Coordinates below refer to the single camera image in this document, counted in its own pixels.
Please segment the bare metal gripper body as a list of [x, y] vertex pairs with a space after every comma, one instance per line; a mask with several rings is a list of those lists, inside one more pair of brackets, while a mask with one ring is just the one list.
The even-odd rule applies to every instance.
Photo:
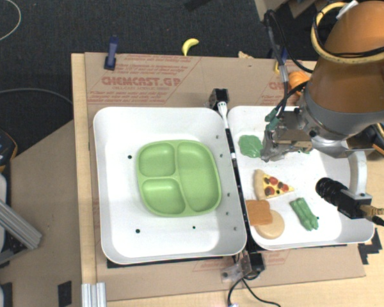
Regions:
[[349, 154], [347, 135], [323, 125], [306, 107], [284, 111], [270, 131], [275, 147], [277, 144], [288, 144], [296, 146], [296, 152], [317, 150], [333, 158], [343, 158]]

